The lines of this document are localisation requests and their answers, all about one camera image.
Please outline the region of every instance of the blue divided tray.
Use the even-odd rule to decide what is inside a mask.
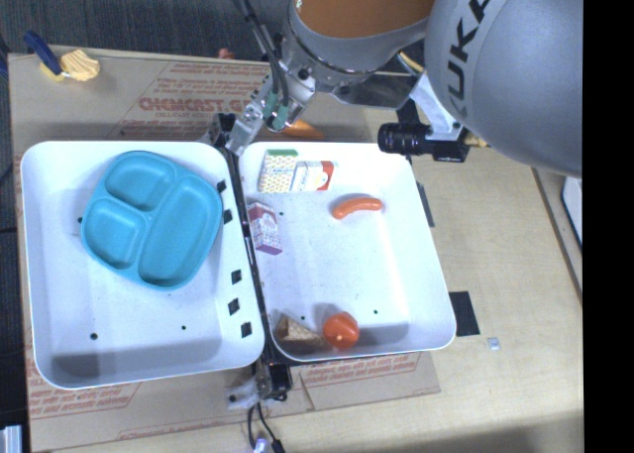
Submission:
[[[81,221],[88,253],[113,272],[174,289],[196,275],[218,234],[220,194],[198,174],[151,152],[120,155]]]

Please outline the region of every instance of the hole in tray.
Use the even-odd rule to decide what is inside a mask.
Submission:
[[[246,322],[244,323],[240,329],[242,330],[242,338],[248,337],[249,335],[251,335],[253,333],[253,329],[251,327],[251,323],[250,322]]]
[[[240,302],[237,298],[232,299],[229,304],[229,315],[234,315],[238,310],[240,310]]]

